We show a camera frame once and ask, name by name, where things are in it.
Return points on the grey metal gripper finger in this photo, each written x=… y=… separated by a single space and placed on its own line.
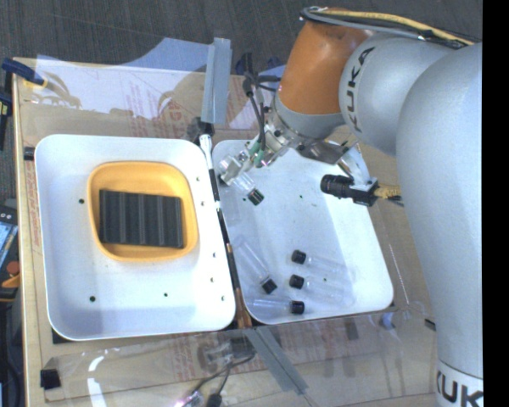
x=229 y=170
x=243 y=157

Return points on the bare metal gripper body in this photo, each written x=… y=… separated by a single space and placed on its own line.
x=275 y=139

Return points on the clear plastic bottle black cap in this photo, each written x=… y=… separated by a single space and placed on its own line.
x=299 y=256
x=268 y=285
x=297 y=307
x=251 y=190
x=297 y=281

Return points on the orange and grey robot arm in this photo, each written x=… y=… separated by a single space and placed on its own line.
x=432 y=151

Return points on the thin black and white rod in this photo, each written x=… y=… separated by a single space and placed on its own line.
x=222 y=223

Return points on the yellow rectangular bowl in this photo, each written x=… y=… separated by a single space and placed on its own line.
x=144 y=174

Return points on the white plastic tray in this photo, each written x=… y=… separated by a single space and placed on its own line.
x=68 y=269
x=322 y=227

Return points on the black ribbed rack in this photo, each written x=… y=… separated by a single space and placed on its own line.
x=140 y=219

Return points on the brown cardboard board red print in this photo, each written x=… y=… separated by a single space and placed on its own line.
x=110 y=117

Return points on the black cylinder on white bracket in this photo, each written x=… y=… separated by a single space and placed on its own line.
x=341 y=185

